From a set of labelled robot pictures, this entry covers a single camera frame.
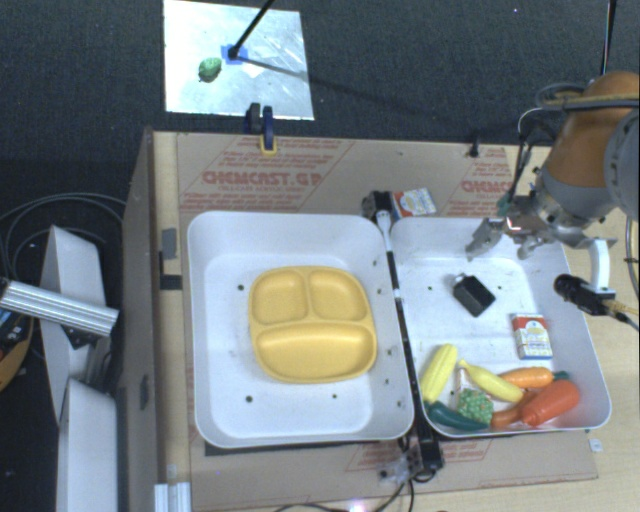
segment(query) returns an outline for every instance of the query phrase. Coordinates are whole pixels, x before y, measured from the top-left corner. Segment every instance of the blue object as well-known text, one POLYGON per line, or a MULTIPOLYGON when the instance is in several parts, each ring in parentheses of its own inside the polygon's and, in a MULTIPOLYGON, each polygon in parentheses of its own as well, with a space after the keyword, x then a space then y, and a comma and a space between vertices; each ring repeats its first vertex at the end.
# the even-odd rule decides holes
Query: blue object
POLYGON ((220 55, 224 59, 227 64, 232 66, 242 64, 242 60, 240 59, 248 59, 249 58, 249 50, 246 47, 241 46, 240 51, 238 52, 238 59, 230 59, 229 58, 229 50, 233 48, 234 45, 227 44, 220 47, 220 55))

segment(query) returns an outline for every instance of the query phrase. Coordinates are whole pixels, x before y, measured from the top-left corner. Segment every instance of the small box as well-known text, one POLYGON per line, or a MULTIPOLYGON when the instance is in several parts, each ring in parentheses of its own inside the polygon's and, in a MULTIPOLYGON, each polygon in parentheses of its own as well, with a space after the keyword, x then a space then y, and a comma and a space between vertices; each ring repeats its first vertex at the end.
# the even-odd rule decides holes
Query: small box
POLYGON ((403 217, 418 217, 421 215, 433 215, 437 212, 436 204, 426 187, 393 192, 394 217, 399 220, 403 217))
POLYGON ((493 293, 487 290, 477 277, 460 274, 456 280, 453 296, 474 317, 480 316, 496 300, 493 293))
POLYGON ((551 359, 551 341, 542 315, 517 314, 511 321, 520 359, 551 359))

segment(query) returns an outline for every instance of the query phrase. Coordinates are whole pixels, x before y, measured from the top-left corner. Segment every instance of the toy banana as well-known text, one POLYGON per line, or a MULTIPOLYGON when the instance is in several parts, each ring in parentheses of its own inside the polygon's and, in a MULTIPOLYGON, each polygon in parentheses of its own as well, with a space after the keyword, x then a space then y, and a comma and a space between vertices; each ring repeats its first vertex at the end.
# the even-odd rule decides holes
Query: toy banana
POLYGON ((507 382, 480 366, 471 365, 464 359, 461 359, 458 364, 469 372, 471 379, 479 388, 495 398, 506 402, 519 402, 522 399, 522 390, 515 384, 507 382))

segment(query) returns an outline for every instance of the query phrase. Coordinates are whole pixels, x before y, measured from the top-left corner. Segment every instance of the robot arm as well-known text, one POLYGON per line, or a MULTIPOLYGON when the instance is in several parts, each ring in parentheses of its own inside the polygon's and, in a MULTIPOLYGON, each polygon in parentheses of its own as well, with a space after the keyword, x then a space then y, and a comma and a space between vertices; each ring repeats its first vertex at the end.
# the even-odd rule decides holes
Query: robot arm
POLYGON ((491 249, 503 234, 520 244, 521 259, 557 240, 589 249, 592 275, 586 287, 611 297, 608 245, 615 240, 592 239, 584 230, 616 207, 638 220, 639 85, 635 73, 612 72, 579 95, 574 89, 570 96, 538 98, 540 107, 564 110, 567 118, 531 193, 515 195, 514 183, 501 200, 500 217, 485 219, 466 246, 469 260, 491 249))

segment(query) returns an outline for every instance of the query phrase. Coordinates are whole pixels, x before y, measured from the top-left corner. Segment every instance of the toy carrot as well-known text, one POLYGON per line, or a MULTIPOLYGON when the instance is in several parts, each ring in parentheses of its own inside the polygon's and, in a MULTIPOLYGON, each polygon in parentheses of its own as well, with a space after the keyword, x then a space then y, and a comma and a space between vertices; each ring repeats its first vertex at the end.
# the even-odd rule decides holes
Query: toy carrot
POLYGON ((527 391, 516 405, 513 407, 506 409, 504 411, 497 411, 493 413, 491 416, 491 426, 493 428, 504 428, 516 421, 520 421, 520 417, 522 414, 522 408, 531 402, 536 396, 538 396, 537 391, 527 391))
POLYGON ((522 421, 529 426, 537 427, 573 409, 579 401, 580 391, 573 382, 566 379, 554 380, 522 408, 522 421))
POLYGON ((531 366, 529 368, 517 368, 509 372, 501 373, 507 382, 515 384, 519 388, 543 388, 553 382, 553 373, 548 368, 542 366, 531 366))

